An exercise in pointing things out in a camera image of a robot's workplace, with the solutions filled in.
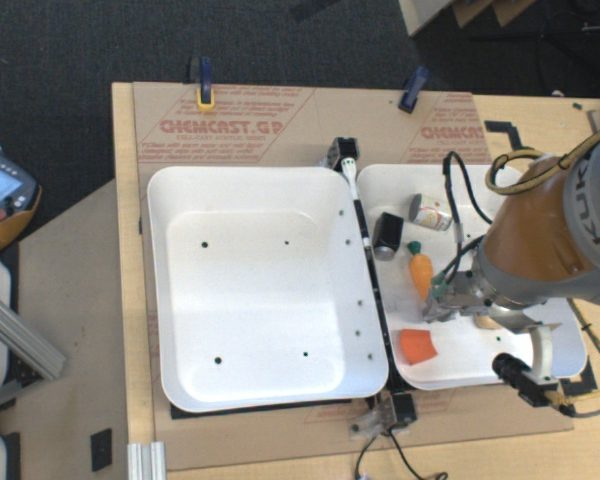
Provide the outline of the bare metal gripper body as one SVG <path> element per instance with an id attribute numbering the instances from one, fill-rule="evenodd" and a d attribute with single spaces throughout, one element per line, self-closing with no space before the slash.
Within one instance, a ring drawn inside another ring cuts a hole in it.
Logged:
<path id="1" fill-rule="evenodd" d="M 463 315 L 480 329 L 505 329 L 514 334 L 530 332 L 543 324 L 525 313 L 528 305 L 497 291 L 478 271 L 456 275 L 442 296 L 442 307 L 463 307 Z"/>

